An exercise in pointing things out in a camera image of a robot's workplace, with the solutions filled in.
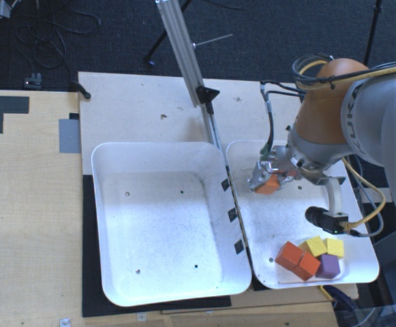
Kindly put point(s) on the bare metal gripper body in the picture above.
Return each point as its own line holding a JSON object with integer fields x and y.
{"x": 281, "y": 160}

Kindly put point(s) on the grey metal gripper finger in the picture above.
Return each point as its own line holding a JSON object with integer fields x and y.
{"x": 258, "y": 175}
{"x": 286, "y": 178}

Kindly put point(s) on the orange cube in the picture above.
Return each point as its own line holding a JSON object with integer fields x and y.
{"x": 307, "y": 267}
{"x": 288, "y": 255}
{"x": 268, "y": 185}

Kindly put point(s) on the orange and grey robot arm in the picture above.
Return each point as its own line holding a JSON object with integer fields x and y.
{"x": 323, "y": 114}

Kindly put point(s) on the white plastic tray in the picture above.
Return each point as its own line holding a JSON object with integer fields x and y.
{"x": 163, "y": 230}
{"x": 279, "y": 216}

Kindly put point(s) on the yellow cube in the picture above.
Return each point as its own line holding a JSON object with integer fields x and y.
{"x": 315, "y": 245}
{"x": 334, "y": 248}

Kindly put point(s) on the purple cube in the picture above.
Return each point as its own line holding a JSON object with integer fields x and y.
{"x": 329, "y": 267}

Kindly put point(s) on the black cylinder on white bracket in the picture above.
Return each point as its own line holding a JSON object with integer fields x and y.
{"x": 334, "y": 196}

